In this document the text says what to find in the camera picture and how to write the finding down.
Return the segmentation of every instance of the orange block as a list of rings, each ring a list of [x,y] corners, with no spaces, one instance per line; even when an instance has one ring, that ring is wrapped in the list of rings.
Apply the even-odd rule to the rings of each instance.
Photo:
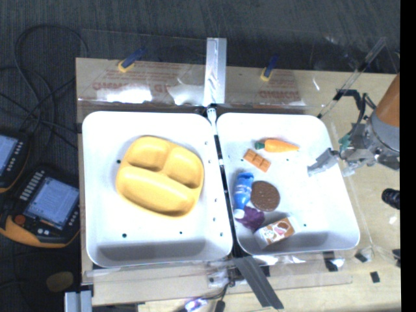
[[[253,150],[247,150],[246,154],[242,157],[249,163],[252,163],[256,168],[260,169],[263,172],[266,172],[270,167],[271,163],[260,156],[258,153],[254,152]]]

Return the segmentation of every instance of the brown disc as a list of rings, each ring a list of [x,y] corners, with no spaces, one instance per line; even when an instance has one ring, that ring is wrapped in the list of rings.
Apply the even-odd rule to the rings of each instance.
[[[279,205],[280,193],[266,181],[255,181],[252,185],[251,201],[261,211],[273,211]]]

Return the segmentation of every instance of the blue bottle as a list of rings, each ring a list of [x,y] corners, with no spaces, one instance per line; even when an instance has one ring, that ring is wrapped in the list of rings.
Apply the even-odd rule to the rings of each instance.
[[[244,217],[244,207],[252,196],[252,184],[254,176],[250,172],[241,172],[237,176],[234,186],[234,217],[241,219]]]

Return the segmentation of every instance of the orange carrot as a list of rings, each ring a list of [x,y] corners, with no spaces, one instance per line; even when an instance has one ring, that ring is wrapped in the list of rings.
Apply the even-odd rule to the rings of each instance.
[[[254,147],[257,150],[264,148],[269,153],[283,153],[285,151],[299,150],[299,147],[295,146],[294,144],[290,144],[288,142],[276,140],[273,138],[268,138],[264,142],[256,142]]]

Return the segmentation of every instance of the yellow and blue clip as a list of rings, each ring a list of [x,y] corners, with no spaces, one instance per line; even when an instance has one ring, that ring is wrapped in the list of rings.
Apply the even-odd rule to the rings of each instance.
[[[265,67],[263,71],[261,72],[260,79],[262,79],[265,82],[270,80],[272,76],[273,68],[275,68],[276,65],[278,64],[278,59],[279,59],[278,55],[273,55],[270,58],[267,67]]]
[[[141,47],[140,49],[134,51],[126,59],[118,63],[118,70],[120,70],[122,73],[127,72],[128,70],[133,68],[136,60],[140,60],[143,57],[145,52],[146,49],[144,47]]]

